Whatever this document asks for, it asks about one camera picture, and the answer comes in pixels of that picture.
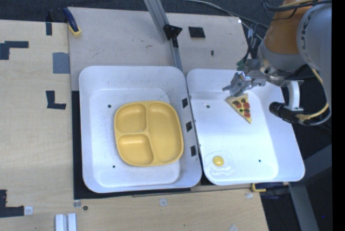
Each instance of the wooden table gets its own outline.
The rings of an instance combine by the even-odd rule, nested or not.
[[[0,60],[0,190],[7,207],[33,208],[0,218],[0,230],[54,230],[54,216],[68,213],[83,231],[268,230],[260,195],[249,188],[81,199],[75,207],[70,75],[53,72],[53,54],[69,53],[67,24],[52,23],[48,36],[43,22],[2,20],[0,31],[1,44],[29,42]],[[47,90],[66,108],[47,108]]]

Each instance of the yellow plate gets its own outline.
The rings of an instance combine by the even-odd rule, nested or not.
[[[183,136],[176,110],[161,101],[127,103],[115,113],[116,147],[132,166],[157,166],[178,160]]]

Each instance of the pizza slice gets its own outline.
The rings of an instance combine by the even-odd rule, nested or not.
[[[242,118],[246,119],[249,124],[252,123],[250,115],[250,105],[248,94],[244,93],[238,97],[229,97],[225,100]]]

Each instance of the gray tape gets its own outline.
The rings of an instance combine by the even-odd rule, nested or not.
[[[70,73],[70,55],[64,52],[53,53],[53,73]]]

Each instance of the egg yolk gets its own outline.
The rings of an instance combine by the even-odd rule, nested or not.
[[[224,159],[221,156],[215,156],[212,161],[218,167],[224,165]]]

